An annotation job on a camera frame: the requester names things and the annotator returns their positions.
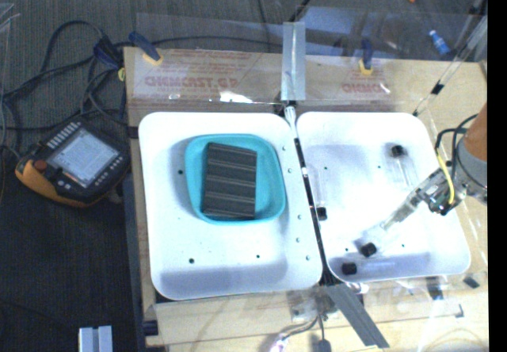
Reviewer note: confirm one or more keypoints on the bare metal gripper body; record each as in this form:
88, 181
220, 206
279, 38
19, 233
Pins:
429, 186

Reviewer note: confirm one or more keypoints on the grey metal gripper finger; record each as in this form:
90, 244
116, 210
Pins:
402, 211

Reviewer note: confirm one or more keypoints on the clear plastic bottle black cap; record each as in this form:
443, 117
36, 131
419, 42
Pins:
397, 151
349, 268
369, 249
321, 213

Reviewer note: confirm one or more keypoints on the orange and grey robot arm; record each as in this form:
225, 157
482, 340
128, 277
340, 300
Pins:
473, 160

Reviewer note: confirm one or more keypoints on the white plastic tray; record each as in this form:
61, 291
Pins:
222, 255
356, 136

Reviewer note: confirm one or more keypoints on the brown cardboard board red print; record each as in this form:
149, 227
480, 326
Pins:
396, 326

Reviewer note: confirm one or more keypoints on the blue plate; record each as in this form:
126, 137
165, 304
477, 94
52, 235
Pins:
269, 184

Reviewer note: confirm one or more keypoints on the blue bottle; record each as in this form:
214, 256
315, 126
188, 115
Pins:
439, 42

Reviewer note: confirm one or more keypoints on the dark grey striped box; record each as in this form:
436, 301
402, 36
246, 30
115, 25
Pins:
229, 180

